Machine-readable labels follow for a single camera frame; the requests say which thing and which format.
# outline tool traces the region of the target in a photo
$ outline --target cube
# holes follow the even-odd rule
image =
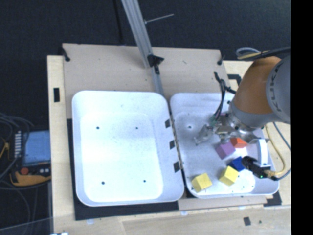
[[[231,142],[221,143],[217,148],[216,152],[220,156],[221,159],[229,156],[235,151],[235,147],[232,145]]]
[[[236,171],[242,171],[245,167],[241,163],[242,157],[237,157],[236,159],[229,162],[227,165],[233,167]]]
[[[212,185],[212,182],[209,176],[206,173],[196,176],[192,181],[191,184],[196,192],[199,192],[205,188],[208,188]]]
[[[231,138],[230,142],[235,148],[245,148],[247,146],[247,142],[243,141],[241,138]]]
[[[239,172],[235,170],[233,167],[227,166],[221,173],[219,181],[226,184],[227,186],[231,186],[236,182],[238,178]]]

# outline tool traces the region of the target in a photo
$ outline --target white tray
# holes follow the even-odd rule
[[[233,94],[226,94],[223,112],[228,110],[227,101],[232,100]],[[229,196],[267,195],[275,193],[279,188],[278,181],[256,178],[252,172],[244,169],[239,172],[236,182],[227,186],[219,181],[220,174],[226,165],[239,156],[249,155],[258,159],[256,144],[249,144],[246,148],[236,151],[223,160],[218,156],[215,147],[219,144],[219,137],[214,135],[209,141],[198,145],[194,137],[204,124],[209,124],[209,118],[215,113],[221,101],[220,93],[179,93],[172,96],[170,101],[174,128],[178,139],[179,153],[184,170],[188,190],[197,198],[216,198]],[[254,134],[263,138],[262,130]],[[275,170],[268,152],[268,164]],[[192,179],[207,173],[213,185],[200,192],[192,188]]]
[[[72,100],[76,193],[88,206],[172,202],[184,184],[168,104],[156,93],[81,91]]]

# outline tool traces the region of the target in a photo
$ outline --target wooden table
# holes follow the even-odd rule
[[[71,97],[83,89],[153,91],[154,88],[151,74],[142,68],[137,47],[64,44],[63,48],[70,62],[63,56],[47,57],[54,232],[65,231],[70,235],[291,234],[290,175],[280,182],[282,205],[264,207],[272,195],[200,201],[183,197],[179,200],[179,211],[76,221],[66,123],[66,119],[71,118]],[[160,71],[167,100],[177,92],[219,92],[213,71],[236,89],[236,82],[228,80],[227,75],[243,77],[251,64],[224,61],[219,66],[216,64],[220,56],[218,50],[154,48],[154,54],[165,58]],[[54,96],[56,90],[59,100]],[[290,126],[281,123],[278,126],[290,143]],[[268,129],[289,167],[290,151],[272,124]],[[271,143],[268,148],[275,167],[280,169],[282,164]]]

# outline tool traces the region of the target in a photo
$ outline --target black clamp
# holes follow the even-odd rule
[[[163,57],[158,57],[150,54],[148,57],[148,62],[150,67],[155,68],[155,73],[160,75],[160,70],[158,68],[159,64],[163,62],[164,58]]]

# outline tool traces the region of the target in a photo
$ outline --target red block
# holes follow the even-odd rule
[[[230,142],[235,148],[245,148],[247,146],[247,143],[241,138],[231,138]]]

